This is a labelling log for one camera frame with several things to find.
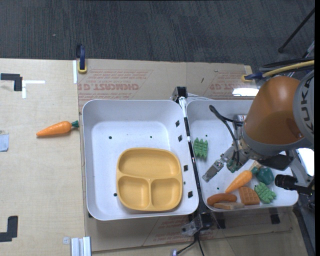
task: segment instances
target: white tray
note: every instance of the white tray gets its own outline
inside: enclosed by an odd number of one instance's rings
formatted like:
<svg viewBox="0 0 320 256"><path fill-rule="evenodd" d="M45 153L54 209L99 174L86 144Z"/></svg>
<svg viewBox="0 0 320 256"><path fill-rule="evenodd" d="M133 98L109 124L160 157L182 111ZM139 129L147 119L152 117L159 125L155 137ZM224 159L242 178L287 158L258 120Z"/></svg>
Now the white tray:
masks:
<svg viewBox="0 0 320 256"><path fill-rule="evenodd" d="M219 160L221 154L224 153L232 144L232 137L227 127L223 122L215 116L209 109L209 105L213 105L217 111L224 117L233 119L234 115L246 115L252 104L251 100L194 100L187 104L186 112L190 127L191 141L194 142L196 138L208 141L208 153L206 160L196 158L196 166L199 173L202 198L207 203L207 198L218 193L224 193L225 189L232 182L232 180L242 170L248 170L253 160L249 160L240 170L231 173L226 165L221 169L209 182L205 182L202 176L206 173L209 167ZM290 168L280 171L271 169L274 177L278 174L290 175L293 173ZM246 185L247 187L254 188L259 184L257 178L253 176L253 179ZM260 203L257 205L247 205L241 210L257 209L257 208L271 208L271 207L287 207L294 205L299 194L295 190L286 190L280 188L274 184L274 182L268 185L268 188L276 193L276 199L270 204ZM232 192L238 198L240 202L240 195L238 190ZM207 205L208 208L215 212L224 212L223 209L214 208Z"/></svg>
<svg viewBox="0 0 320 256"><path fill-rule="evenodd" d="M95 219L110 221L188 215L197 209L199 195L184 117L177 103L172 100L95 99L83 106L82 122L86 202ZM116 196L116 167L120 154L129 148L143 147L169 150L180 161L182 198L172 210L132 210L123 206Z"/></svg>

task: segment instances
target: toy vegetable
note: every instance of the toy vegetable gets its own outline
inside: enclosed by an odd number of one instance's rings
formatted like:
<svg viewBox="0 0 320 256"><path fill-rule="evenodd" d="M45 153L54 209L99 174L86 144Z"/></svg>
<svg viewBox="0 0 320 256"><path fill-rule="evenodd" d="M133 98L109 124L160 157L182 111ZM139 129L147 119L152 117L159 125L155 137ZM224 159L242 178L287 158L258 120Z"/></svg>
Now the toy vegetable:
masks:
<svg viewBox="0 0 320 256"><path fill-rule="evenodd" d="M36 135L38 137L43 137L43 136L49 136L49 135L56 135L56 134L66 134L71 131L72 127L79 127L79 122L74 121L74 122L69 122L69 121L62 121L55 123L47 128L44 128L41 131L38 131Z"/></svg>
<svg viewBox="0 0 320 256"><path fill-rule="evenodd" d="M226 188L225 192L230 193L243 185L247 184L252 179L252 172L249 170L244 170L241 172Z"/></svg>

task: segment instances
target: yellow cable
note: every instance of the yellow cable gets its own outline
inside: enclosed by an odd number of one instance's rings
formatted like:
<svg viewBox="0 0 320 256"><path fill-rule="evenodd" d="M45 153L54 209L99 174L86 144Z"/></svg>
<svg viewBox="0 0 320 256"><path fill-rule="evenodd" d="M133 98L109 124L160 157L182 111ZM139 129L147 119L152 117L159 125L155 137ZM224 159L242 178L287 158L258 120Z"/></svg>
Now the yellow cable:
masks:
<svg viewBox="0 0 320 256"><path fill-rule="evenodd" d="M310 66L310 65L314 65L315 61L314 60L310 60L310 61L306 61L306 62L301 62L301 63L297 63L297 64L293 64L293 65L289 65L289 66L284 66L281 68L277 68L271 71L268 71L264 74L262 74L262 76L265 77L269 77L287 70L292 70L292 69L297 69L297 68L302 68L302 67L306 67L306 66Z"/></svg>

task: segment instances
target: black bracket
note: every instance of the black bracket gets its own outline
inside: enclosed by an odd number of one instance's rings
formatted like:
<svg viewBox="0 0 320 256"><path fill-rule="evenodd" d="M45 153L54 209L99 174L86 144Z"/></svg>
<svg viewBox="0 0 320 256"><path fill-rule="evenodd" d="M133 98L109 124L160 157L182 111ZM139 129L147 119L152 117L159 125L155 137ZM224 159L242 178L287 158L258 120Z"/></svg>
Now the black bracket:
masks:
<svg viewBox="0 0 320 256"><path fill-rule="evenodd" d="M0 242L11 242L18 236L18 216L10 216L6 232L0 232Z"/></svg>
<svg viewBox="0 0 320 256"><path fill-rule="evenodd" d="M20 74L1 73L0 79L14 81L14 90L16 92L22 91L22 77L20 76Z"/></svg>

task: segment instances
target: yellow plate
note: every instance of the yellow plate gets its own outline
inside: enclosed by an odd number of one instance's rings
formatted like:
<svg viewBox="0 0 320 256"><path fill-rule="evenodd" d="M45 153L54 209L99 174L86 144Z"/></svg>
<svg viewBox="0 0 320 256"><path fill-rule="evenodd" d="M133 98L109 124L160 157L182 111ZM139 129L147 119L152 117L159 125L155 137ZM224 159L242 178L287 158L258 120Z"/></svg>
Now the yellow plate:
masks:
<svg viewBox="0 0 320 256"><path fill-rule="evenodd" d="M180 161L168 150L135 147L122 152L116 166L121 203L140 211L168 211L182 197Z"/></svg>

